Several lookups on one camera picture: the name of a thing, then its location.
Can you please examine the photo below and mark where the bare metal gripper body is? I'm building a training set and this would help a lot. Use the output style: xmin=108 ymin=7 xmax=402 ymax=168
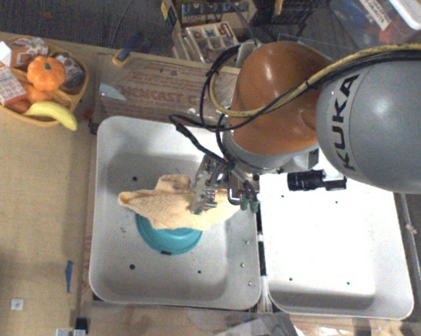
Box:
xmin=192 ymin=152 xmax=263 ymax=209

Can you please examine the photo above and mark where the pale yellow cloth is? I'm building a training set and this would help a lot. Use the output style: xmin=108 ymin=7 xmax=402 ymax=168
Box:
xmin=114 ymin=165 xmax=245 ymax=242

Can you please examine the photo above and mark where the teal bowl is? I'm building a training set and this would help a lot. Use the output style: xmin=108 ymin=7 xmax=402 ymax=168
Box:
xmin=130 ymin=213 xmax=205 ymax=260

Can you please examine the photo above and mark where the thin black and white rod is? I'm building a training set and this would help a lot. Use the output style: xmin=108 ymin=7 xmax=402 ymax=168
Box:
xmin=243 ymin=203 xmax=287 ymax=314

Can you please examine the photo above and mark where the white plastic tray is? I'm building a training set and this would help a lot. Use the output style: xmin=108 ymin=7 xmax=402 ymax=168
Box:
xmin=74 ymin=112 xmax=283 ymax=323
xmin=241 ymin=165 xmax=421 ymax=331

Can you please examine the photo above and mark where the cardboard box with cards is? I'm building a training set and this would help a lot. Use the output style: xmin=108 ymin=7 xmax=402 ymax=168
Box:
xmin=153 ymin=0 xmax=261 ymax=69

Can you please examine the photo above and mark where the orange divided plate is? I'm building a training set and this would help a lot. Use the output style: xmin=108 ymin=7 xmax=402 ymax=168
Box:
xmin=0 ymin=32 xmax=95 ymax=133

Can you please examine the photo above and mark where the yellow banana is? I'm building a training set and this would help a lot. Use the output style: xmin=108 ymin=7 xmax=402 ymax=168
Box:
xmin=21 ymin=98 xmax=82 ymax=133

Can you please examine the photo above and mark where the small printed can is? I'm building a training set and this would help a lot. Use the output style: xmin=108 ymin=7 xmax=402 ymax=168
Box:
xmin=49 ymin=50 xmax=88 ymax=92

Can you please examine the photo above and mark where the orange carrot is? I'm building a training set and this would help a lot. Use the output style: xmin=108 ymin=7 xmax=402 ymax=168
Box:
xmin=8 ymin=79 xmax=56 ymax=118

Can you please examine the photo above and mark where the orange toy pumpkin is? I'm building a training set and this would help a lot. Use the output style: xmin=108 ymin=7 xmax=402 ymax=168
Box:
xmin=24 ymin=53 xmax=69 ymax=96

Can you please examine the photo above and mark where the red and white packet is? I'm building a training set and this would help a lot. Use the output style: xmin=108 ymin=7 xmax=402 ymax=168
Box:
xmin=0 ymin=65 xmax=31 ymax=110

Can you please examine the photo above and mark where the white and brown carton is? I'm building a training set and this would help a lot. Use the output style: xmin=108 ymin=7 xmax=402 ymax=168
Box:
xmin=0 ymin=32 xmax=51 ymax=73

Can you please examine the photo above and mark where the black cylinder on white bracket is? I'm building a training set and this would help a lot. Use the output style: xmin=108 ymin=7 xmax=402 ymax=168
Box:
xmin=284 ymin=165 xmax=350 ymax=200

